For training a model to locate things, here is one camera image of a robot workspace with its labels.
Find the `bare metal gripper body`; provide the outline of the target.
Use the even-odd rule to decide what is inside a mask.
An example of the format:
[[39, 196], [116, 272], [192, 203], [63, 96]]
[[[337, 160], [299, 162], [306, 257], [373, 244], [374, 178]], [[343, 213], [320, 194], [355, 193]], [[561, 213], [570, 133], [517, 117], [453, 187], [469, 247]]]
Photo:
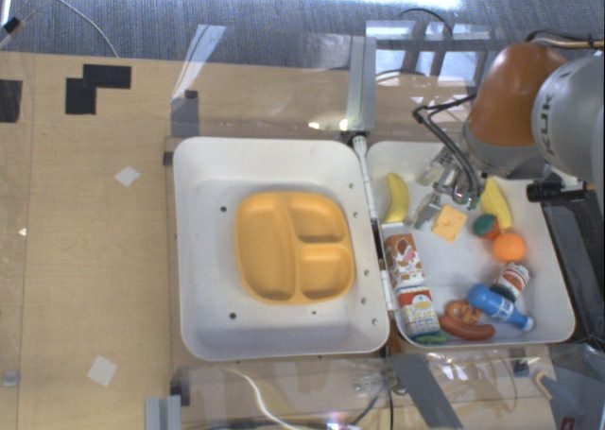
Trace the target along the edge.
[[434, 190], [449, 195], [457, 205], [475, 209], [480, 200], [480, 181], [473, 169], [459, 165], [451, 153], [441, 153], [436, 161], [441, 172], [434, 182]]

